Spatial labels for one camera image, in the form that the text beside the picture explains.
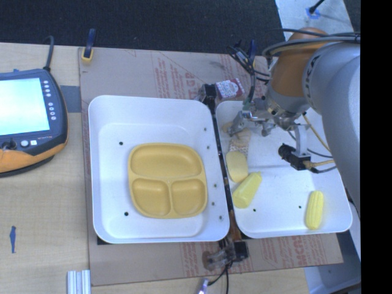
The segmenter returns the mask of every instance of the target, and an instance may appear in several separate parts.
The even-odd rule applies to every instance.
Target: white tray
[[[222,131],[222,126],[232,122],[242,107],[242,102],[233,101],[222,102],[217,107],[216,117],[224,155],[229,149],[231,137]],[[308,111],[307,117],[324,137],[321,117],[313,110]],[[282,143],[296,147],[295,141],[288,132],[275,128],[271,131],[271,135],[263,137],[260,126],[256,127],[254,123],[247,121],[247,127],[252,132],[247,157],[249,172],[261,171],[263,179],[248,208],[234,207],[239,229],[251,238],[336,233],[348,230],[352,223],[352,213],[338,170],[320,174],[307,170],[297,171],[278,154]],[[310,129],[307,131],[307,142],[311,150],[328,154]],[[312,154],[311,160],[320,162],[327,159]],[[229,177],[229,185],[233,192],[238,184]],[[310,230],[305,226],[307,200],[313,190],[324,193],[322,223],[317,230]]]
[[[99,96],[88,108],[94,229],[112,244],[218,241],[230,226],[211,113],[196,100]],[[202,213],[156,219],[134,207],[127,160],[143,143],[179,143],[199,153],[208,202]]]

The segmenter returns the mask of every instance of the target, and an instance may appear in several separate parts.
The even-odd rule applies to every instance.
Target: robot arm
[[[264,136],[274,127],[294,131],[297,149],[281,147],[279,154],[300,170],[309,154],[300,150],[304,134],[295,121],[313,108],[322,117],[328,147],[360,215],[360,38],[304,28],[263,55],[271,59],[277,52],[282,53],[270,68],[265,96],[244,105],[229,133],[241,130],[247,120],[261,124]]]

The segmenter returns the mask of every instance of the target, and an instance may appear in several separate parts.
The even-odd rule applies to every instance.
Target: button
[[[22,140],[22,141],[20,142],[20,146],[22,146],[22,147],[27,147],[27,146],[29,146],[29,141],[28,141],[28,140]]]

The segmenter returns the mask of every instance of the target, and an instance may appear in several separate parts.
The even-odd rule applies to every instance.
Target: blue marker
[[[12,226],[11,228],[11,233],[10,233],[10,239],[11,239],[11,247],[12,247],[12,253],[15,253],[15,240],[17,238],[17,228]]]

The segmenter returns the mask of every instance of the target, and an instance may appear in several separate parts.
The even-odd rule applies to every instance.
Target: blue clip
[[[92,60],[92,55],[94,54],[94,49],[92,49],[92,46],[94,45],[95,39],[96,30],[95,28],[91,28],[88,33],[87,44],[81,53],[81,59],[85,62],[90,62]]]

